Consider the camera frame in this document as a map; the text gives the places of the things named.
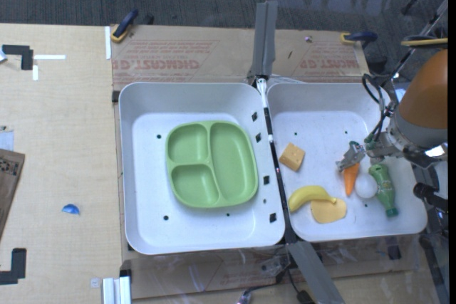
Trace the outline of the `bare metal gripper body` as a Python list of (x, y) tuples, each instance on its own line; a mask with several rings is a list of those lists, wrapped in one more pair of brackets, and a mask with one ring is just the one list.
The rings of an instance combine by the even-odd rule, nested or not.
[(427, 155), (426, 150), (419, 149), (416, 145), (408, 144), (407, 139), (402, 137), (399, 140), (390, 140), (390, 133), (374, 135), (370, 133), (366, 138), (366, 154), (372, 163), (380, 163), (386, 157), (404, 158), (410, 163), (423, 169), (434, 164), (446, 162), (447, 153), (443, 152), (437, 156)]

